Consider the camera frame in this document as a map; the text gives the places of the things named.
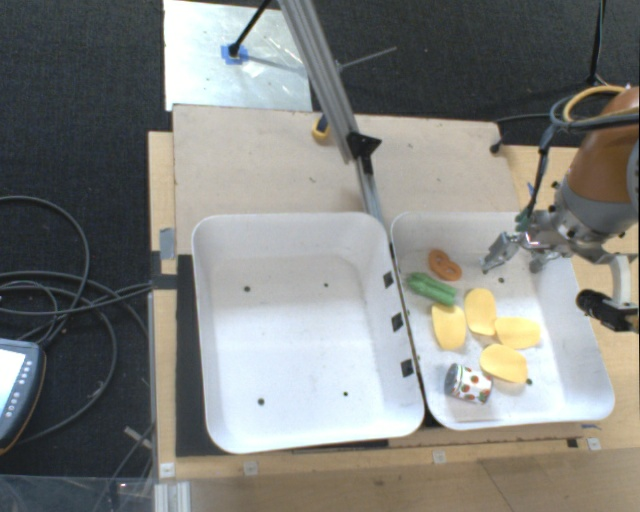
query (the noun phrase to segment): handheld device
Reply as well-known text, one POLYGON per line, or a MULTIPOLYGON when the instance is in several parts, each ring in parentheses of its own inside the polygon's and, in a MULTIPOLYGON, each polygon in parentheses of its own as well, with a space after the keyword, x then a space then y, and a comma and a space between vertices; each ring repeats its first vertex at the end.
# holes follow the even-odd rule
POLYGON ((36 343, 0 338, 0 455, 15 444, 31 418, 45 361, 36 343))

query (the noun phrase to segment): wooden table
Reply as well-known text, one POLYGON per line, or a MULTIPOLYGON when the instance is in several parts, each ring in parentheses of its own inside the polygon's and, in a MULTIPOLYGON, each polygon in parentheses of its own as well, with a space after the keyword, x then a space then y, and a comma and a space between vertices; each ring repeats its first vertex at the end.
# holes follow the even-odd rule
MULTIPOLYGON (((174 133, 149 134, 152 250, 160 249, 160 230, 176 227, 178 254, 190 252, 190 228, 209 214, 296 211, 296 204, 301 211, 361 208, 355 171, 344 172, 335 148, 316 147, 309 135, 313 120, 313 114, 178 107, 174 133), (227 134, 244 127, 242 151, 237 147, 240 143, 229 138, 211 144, 221 125, 227 134), (274 145, 274 140, 283 139, 286 147, 274 145), (220 147, 228 152, 221 154, 220 147), (297 162, 313 160, 304 173, 297 164, 283 168, 282 155, 292 151, 297 162), (247 175, 238 176, 241 172, 248 172, 251 180, 266 180, 280 190, 284 187, 284 194, 290 194, 292 187, 300 190, 299 202, 282 206, 274 202, 273 194, 267 194, 263 203, 252 200, 254 189, 243 186, 247 175), (219 200, 207 201, 211 194, 219 200), (199 201, 207 201, 207 211, 198 209, 199 201)), ((403 210, 455 211, 460 205, 464 209, 470 197, 476 200, 477 191, 481 198, 474 205, 477 211, 515 210, 528 199, 526 183, 535 173, 536 148, 504 147, 499 155, 490 155, 488 146, 497 139, 493 125, 377 116, 358 120, 363 132, 385 141, 374 156, 374 166, 387 221, 403 210), (438 186, 439 193, 434 194, 438 186)), ((561 179, 574 154, 575 149, 552 150, 547 185, 561 179)), ((259 190, 264 183, 256 187, 259 190)), ((539 204, 548 204, 551 195, 546 186, 539 204)), ((609 249, 632 252, 637 246, 635 227, 624 239, 612 241, 609 249)), ((607 268, 595 268, 577 258, 574 268, 582 288, 611 290, 607 268)), ((161 260, 161 269, 163 274, 175 274, 175 259, 161 260)), ((637 263, 632 272, 637 283, 637 263)), ((638 301, 637 285, 633 300, 638 301)), ((160 478, 198 480, 192 485, 194 510, 212 510, 207 504, 216 500, 220 510, 284 510, 285 499, 291 510, 426 510, 427 504, 432 507, 429 510, 463 510, 465 506, 473 510, 478 503, 487 510, 538 510, 534 505, 550 506, 561 494, 569 496, 564 502, 569 506, 593 506, 600 499, 614 510, 612 503, 622 507, 639 498, 635 477, 629 476, 640 473, 635 335, 614 334, 592 322, 616 394, 613 414, 597 424, 471 432, 428 429, 376 450, 178 458, 176 304, 175 290, 154 291, 157 454, 160 478), (602 450, 590 451, 587 438, 597 438, 602 450), (577 448, 569 447, 567 439, 577 439, 577 448), (443 455, 447 463, 436 464, 443 455), (244 476, 246 463, 258 468, 258 477, 244 476), (541 493, 535 500, 534 483, 541 493)))

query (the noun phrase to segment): potato slice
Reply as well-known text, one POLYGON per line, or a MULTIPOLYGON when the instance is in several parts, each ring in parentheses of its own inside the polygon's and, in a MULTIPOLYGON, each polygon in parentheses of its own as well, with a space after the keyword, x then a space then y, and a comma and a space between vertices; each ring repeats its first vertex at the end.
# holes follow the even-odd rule
POLYGON ((480 354, 480 368, 499 379, 509 382, 526 382, 528 377, 527 360, 511 347, 489 345, 480 354))
POLYGON ((496 333, 500 342, 507 347, 529 348, 540 341, 540 324, 528 318, 498 318, 496 333))
POLYGON ((485 288, 474 288, 464 298, 464 312, 471 332, 493 336, 496 333, 496 299, 485 288))
POLYGON ((454 350, 464 345, 467 336, 467 325, 464 313, 458 306, 434 304, 431 307, 433 330, 438 344, 444 350, 454 350))

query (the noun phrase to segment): screen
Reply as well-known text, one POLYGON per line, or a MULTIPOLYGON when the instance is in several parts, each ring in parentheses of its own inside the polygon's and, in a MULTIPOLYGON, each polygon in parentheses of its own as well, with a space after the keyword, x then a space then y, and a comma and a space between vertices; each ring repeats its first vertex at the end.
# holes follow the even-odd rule
POLYGON ((16 377, 20 373, 25 355, 0 348, 0 411, 9 400, 16 377))

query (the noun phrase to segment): brown cylinder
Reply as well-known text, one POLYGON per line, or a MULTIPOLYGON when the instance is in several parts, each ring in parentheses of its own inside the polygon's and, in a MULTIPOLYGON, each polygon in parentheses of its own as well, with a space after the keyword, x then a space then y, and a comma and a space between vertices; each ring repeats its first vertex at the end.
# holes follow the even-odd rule
MULTIPOLYGON (((603 114, 637 107, 640 88, 615 96, 603 114)), ((576 154, 567 176, 573 192, 593 201, 630 203, 627 192, 627 162, 638 140, 638 125, 589 132, 576 154)))

